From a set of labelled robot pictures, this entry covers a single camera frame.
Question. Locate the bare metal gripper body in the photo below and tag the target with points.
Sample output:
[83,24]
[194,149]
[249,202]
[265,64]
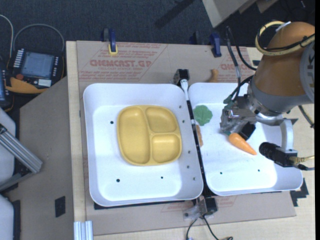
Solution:
[237,116]

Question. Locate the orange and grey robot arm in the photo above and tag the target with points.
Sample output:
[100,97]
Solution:
[280,66]

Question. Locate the orange toy carrot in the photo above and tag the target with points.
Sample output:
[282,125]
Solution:
[241,142]

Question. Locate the green toy lettuce leaf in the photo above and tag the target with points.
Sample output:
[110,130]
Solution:
[202,114]

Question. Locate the tan toy food piece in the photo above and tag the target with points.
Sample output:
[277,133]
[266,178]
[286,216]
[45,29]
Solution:
[213,76]

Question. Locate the white plastic tray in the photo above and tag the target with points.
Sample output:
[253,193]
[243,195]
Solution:
[232,174]
[105,159]

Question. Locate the thin black and white rod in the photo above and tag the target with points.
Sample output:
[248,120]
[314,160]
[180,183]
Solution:
[185,89]

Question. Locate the brown cardboard board, red print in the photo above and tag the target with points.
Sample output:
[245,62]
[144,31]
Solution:
[150,66]

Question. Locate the yellow divided plate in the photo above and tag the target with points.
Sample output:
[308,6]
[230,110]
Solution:
[135,134]

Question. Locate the black cylinder on white bracket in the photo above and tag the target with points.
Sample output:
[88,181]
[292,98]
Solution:
[275,152]

